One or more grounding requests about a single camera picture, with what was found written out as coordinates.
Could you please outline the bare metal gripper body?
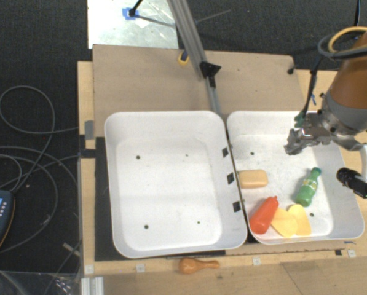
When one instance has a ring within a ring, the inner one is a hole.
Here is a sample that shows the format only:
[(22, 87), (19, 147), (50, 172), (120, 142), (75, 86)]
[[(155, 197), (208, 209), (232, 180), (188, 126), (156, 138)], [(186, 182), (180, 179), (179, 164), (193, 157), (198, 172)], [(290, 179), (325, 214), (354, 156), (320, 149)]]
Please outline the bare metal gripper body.
[(332, 114), (307, 113), (301, 127), (301, 142), (305, 146), (328, 145), (359, 146), (357, 130), (345, 126)]

